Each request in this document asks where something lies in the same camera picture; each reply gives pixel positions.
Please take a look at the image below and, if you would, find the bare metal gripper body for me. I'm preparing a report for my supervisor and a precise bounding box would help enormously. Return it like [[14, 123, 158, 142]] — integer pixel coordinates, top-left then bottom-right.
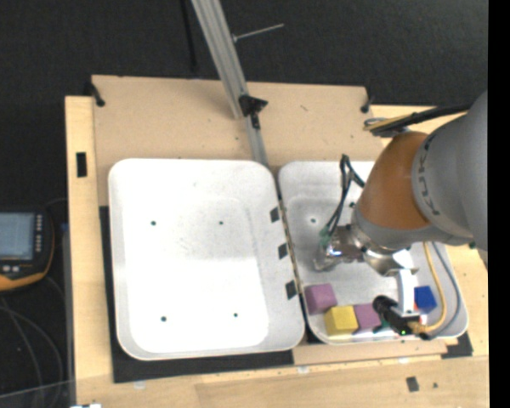
[[313, 224, 411, 277]]

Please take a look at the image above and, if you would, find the white plastic tray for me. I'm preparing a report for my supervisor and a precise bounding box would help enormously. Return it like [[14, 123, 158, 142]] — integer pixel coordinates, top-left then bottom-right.
[[277, 159, 469, 346], [107, 157, 306, 361]]

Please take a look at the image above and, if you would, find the purple cube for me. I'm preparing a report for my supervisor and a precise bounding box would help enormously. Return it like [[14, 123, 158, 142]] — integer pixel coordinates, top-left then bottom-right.
[[354, 303, 383, 332], [304, 282, 339, 316]]

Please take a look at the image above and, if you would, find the yellow cube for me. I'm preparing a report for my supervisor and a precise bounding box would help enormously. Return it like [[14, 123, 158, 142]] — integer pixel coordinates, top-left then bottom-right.
[[324, 305, 360, 337]]

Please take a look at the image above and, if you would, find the blue cube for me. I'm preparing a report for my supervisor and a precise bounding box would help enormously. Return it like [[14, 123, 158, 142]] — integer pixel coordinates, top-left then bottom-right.
[[413, 286, 439, 315]]

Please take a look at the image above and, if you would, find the pale wood board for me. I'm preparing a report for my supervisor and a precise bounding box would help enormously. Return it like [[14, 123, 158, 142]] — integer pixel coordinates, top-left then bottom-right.
[[91, 74, 460, 367]]

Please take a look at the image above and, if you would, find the black cylinder on white bracket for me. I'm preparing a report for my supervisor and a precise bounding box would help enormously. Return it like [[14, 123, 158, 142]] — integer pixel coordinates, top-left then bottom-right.
[[371, 248, 428, 337]]

